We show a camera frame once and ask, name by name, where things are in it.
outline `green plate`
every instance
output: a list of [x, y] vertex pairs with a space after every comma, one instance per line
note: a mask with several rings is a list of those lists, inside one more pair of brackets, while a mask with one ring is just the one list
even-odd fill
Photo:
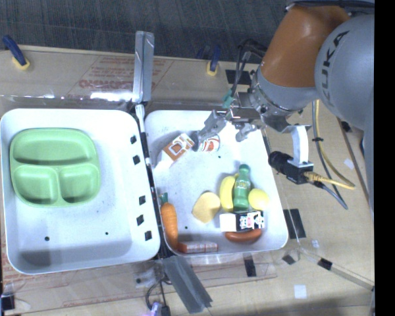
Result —
[[11, 142], [10, 159], [14, 191], [28, 205], [74, 205], [98, 194], [101, 173], [97, 150], [81, 130], [23, 130]]

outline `bottle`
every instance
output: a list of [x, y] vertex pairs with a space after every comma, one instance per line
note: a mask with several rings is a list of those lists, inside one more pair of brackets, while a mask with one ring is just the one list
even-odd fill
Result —
[[250, 168], [247, 164], [241, 164], [238, 168], [238, 177], [234, 183], [234, 199], [232, 200], [233, 212], [249, 210], [249, 192], [251, 182], [249, 179]]

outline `brown sausage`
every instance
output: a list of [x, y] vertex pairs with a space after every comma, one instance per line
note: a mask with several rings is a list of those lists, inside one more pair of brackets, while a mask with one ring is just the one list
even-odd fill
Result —
[[247, 230], [245, 232], [225, 232], [225, 237], [234, 242], [254, 242], [262, 235], [262, 228]]

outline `lemon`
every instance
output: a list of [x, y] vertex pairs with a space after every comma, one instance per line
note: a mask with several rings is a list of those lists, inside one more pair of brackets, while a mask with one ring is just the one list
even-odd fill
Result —
[[253, 188], [249, 192], [248, 200], [251, 208], [264, 211], [268, 207], [269, 196], [260, 188]]

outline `banana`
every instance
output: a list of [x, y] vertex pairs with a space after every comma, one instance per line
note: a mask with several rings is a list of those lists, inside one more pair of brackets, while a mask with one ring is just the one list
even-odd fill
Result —
[[235, 181], [235, 176], [226, 176], [219, 186], [219, 199], [226, 212], [232, 212], [232, 189]]

